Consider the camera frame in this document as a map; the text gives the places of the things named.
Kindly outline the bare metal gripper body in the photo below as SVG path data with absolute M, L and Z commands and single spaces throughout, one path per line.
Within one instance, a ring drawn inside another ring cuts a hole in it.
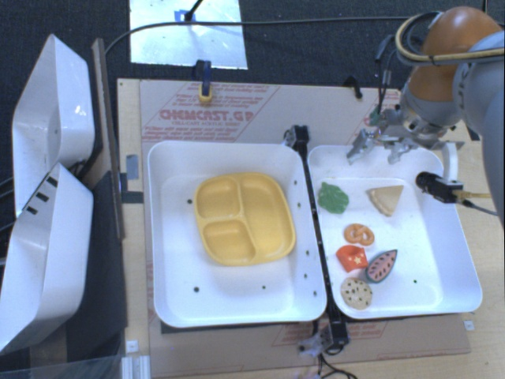
M 422 118 L 408 107 L 382 110 L 372 116 L 372 124 L 378 128 L 376 136 L 384 144 L 426 149 L 434 149 L 449 129 Z

